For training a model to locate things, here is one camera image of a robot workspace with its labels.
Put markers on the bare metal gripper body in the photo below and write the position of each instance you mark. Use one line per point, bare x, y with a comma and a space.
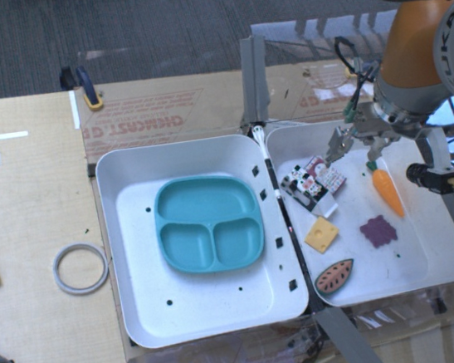
374, 122

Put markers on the pink and white carton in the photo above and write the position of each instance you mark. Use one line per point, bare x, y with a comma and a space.
332, 178

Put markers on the cow print milk carton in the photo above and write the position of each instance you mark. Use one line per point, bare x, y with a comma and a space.
301, 187

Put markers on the white tape roll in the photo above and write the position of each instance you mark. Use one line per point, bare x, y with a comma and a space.
60, 279

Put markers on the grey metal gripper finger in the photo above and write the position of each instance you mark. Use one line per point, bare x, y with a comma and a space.
377, 147
338, 144

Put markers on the purple square biscuit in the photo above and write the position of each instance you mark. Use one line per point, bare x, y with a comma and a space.
378, 231

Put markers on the yellow cheese slice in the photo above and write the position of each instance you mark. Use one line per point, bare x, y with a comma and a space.
321, 235

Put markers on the red watermelon slice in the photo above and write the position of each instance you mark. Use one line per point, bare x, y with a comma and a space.
335, 278

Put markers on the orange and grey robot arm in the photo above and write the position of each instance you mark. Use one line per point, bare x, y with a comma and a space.
410, 54

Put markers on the orange carrot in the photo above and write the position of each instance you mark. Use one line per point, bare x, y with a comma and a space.
387, 187

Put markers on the brown cardboard board red print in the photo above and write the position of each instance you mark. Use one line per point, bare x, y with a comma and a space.
200, 109

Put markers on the white plastic tray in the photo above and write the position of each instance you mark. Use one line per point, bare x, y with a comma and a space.
139, 272
421, 250

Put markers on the teal divided plate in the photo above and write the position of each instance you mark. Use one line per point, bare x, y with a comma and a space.
207, 217

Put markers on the black cylinder on white bracket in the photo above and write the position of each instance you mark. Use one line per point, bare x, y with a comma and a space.
434, 178

